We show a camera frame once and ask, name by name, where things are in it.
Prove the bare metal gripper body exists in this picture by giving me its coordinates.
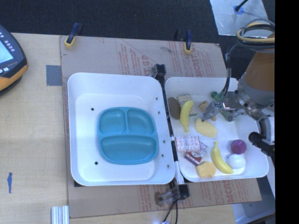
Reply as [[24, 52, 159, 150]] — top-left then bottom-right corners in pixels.
[[219, 91, 260, 121]]

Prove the thin black and white rod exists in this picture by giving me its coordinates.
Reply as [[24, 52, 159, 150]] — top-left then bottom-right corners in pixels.
[[160, 77, 185, 185]]

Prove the tan biscuit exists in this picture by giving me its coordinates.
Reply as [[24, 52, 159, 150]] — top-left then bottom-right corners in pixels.
[[198, 101, 217, 122]]

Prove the white and red carton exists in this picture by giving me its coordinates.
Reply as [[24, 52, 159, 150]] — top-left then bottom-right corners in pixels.
[[175, 135, 201, 153]]

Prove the yellow banana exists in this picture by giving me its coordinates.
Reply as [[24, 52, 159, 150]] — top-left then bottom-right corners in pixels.
[[179, 99, 194, 133], [211, 141, 234, 175]]

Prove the white egg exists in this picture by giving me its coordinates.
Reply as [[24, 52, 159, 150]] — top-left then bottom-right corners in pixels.
[[226, 154, 246, 170]]

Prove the yellow and green patterned packet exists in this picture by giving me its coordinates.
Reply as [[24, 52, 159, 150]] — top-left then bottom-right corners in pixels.
[[176, 94, 198, 117]]

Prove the brown kiwi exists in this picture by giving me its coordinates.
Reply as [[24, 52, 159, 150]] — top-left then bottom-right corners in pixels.
[[167, 97, 182, 120]]

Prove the dark red carton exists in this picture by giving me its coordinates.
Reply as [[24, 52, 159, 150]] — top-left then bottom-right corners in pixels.
[[184, 149, 203, 167]]

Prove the white plastic tray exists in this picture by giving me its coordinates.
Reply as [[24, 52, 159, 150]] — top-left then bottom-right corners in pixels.
[[67, 72, 176, 187], [164, 77, 270, 183]]

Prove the black cylinder on white bracket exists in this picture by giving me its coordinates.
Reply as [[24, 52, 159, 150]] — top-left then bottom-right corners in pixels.
[[248, 110, 276, 158]]

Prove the brown cardboard board red print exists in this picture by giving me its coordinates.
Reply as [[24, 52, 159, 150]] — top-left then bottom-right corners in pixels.
[[59, 35, 263, 219]]

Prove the small white and red packet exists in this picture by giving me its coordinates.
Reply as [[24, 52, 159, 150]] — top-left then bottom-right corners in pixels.
[[198, 141, 209, 156]]

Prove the yellow rounded slice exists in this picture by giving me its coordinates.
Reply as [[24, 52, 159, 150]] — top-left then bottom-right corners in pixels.
[[195, 118, 218, 139]]

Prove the black block with thin wires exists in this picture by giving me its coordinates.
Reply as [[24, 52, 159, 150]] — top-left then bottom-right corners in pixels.
[[151, 63, 167, 79], [155, 183, 190, 206]]

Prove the yellow ridged cake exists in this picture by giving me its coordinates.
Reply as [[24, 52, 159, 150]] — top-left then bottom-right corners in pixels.
[[195, 161, 217, 178]]

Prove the purple ridged cup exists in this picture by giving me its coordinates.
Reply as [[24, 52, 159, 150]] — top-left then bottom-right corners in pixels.
[[230, 139, 247, 155]]

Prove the blue divided plate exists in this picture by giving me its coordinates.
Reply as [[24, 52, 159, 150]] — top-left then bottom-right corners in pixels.
[[97, 106, 159, 165]]

